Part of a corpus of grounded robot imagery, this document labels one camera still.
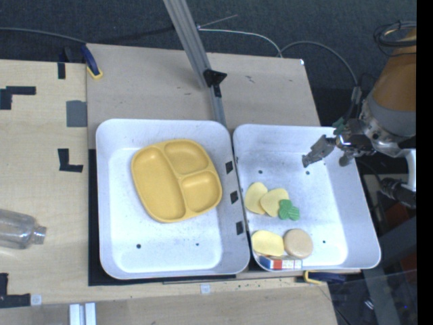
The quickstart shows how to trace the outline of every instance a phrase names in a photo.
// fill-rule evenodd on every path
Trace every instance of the clear bottle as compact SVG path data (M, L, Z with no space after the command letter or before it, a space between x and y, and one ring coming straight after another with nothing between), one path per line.
M0 209L0 246L25 249L42 244L47 228L30 215Z

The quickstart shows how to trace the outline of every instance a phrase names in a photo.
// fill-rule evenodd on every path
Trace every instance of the white tray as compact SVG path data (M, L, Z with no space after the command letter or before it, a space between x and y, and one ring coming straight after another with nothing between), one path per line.
M269 190L285 188L300 209L298 221L246 210L249 233L269 230L283 236L292 228L307 231L314 251L302 262L304 270L373 268L380 261L380 246L355 162L341 167L342 151L336 148L326 159L306 169L302 165L302 155L321 135L331 137L333 131L275 125L242 125L235 130L242 196L251 183L261 181Z
M135 191L131 159L143 147L177 138L204 147L219 174L223 198L197 217L159 223L147 214ZM236 274L247 266L244 213L224 126L214 121L111 119L97 128L96 147L99 254L108 274L123 280L210 276ZM231 171L226 168L230 162Z

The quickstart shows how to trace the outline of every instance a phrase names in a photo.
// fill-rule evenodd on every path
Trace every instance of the yellow compartment plate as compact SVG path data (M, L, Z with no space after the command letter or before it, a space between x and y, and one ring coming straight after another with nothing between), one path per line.
M203 147L191 139L172 139L140 149L131 173L149 215L173 223L203 214L221 201L221 182Z

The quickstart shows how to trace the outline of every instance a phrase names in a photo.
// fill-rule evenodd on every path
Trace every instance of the plastic container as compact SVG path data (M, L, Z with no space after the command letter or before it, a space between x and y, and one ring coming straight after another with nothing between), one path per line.
M0 246L26 249L42 244L47 228L30 215L0 209Z

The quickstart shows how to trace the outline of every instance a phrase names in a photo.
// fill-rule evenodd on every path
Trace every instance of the table surface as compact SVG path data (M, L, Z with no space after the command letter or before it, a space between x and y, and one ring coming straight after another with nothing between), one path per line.
M297 309L290 313L284 307L281 316L292 314L304 324L316 324L313 314L321 314L321 324L335 324L326 285L297 283L289 274L245 272L234 280L209 282L210 295L200 295L203 282L88 286L87 158L98 124L114 117L212 119L208 92L198 87L182 51L107 45L89 45L89 49L104 72L98 81L87 75L83 64L65 64L66 78L58 79L56 63L0 60L0 88L37 88L36 95L14 95L12 109L0 110L0 208L32 215L48 228L42 245L22 251L0 248L0 272L9 274L8 293L38 294L47 305L129 302L133 319L143 298L154 305L168 302L194 309L201 305L224 309L233 297L244 307L243 317L248 309L254 314L256 302L275 313L278 302L270 295L277 290L282 297L290 297ZM214 53L208 57L215 70L229 74L221 90L230 132L244 123L319 126L299 60ZM87 127L67 126L66 102L72 100L87 102ZM59 148L68 148L70 164L84 165L83 172L59 171ZM175 316L179 308L173 307Z

